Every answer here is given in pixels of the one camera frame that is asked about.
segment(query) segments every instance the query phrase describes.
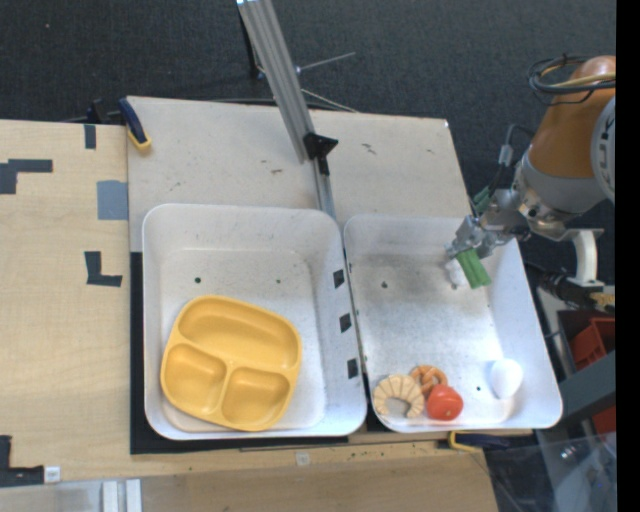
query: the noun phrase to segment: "white ball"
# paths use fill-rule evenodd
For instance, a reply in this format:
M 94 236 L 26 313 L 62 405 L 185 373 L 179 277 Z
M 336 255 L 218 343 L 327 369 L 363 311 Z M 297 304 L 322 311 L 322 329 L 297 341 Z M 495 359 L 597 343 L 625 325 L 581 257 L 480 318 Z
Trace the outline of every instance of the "white ball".
M 498 398 L 511 398 L 515 395 L 522 385 L 523 378 L 522 366 L 513 359 L 499 359 L 491 366 L 489 380 Z

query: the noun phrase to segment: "toy tomato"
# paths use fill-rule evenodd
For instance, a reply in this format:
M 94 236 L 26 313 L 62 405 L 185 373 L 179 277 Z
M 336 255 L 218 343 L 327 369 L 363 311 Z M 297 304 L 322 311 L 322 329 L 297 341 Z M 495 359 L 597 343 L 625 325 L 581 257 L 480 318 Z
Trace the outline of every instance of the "toy tomato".
M 436 384 L 427 398 L 427 415 L 434 420 L 457 418 L 463 407 L 462 397 L 446 384 Z

